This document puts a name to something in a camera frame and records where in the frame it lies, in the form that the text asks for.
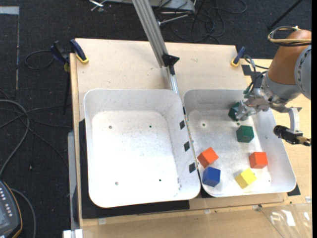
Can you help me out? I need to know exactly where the pale wood board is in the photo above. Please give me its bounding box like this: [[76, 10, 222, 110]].
[[70, 38, 285, 227]]

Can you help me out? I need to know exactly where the orange cube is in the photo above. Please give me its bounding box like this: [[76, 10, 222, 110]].
[[249, 151, 269, 169], [197, 147, 219, 169]]

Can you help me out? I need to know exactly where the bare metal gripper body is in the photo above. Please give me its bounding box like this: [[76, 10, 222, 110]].
[[244, 87, 271, 113]]

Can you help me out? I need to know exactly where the yellow cube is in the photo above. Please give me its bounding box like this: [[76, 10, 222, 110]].
[[234, 168, 258, 189]]

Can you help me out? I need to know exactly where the thin black and white rod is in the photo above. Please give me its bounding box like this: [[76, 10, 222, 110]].
[[168, 67, 200, 174]]

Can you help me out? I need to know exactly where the blue cube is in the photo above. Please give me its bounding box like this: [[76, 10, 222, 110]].
[[202, 166, 221, 187]]

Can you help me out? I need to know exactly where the white plastic tray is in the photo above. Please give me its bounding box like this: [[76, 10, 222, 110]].
[[183, 89, 297, 198], [83, 88, 201, 208]]

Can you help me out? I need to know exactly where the black cylinder on white bracket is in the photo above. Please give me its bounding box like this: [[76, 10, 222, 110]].
[[273, 107, 312, 147]]

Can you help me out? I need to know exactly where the dark green cube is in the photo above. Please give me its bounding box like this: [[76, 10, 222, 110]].
[[227, 102, 241, 121]]

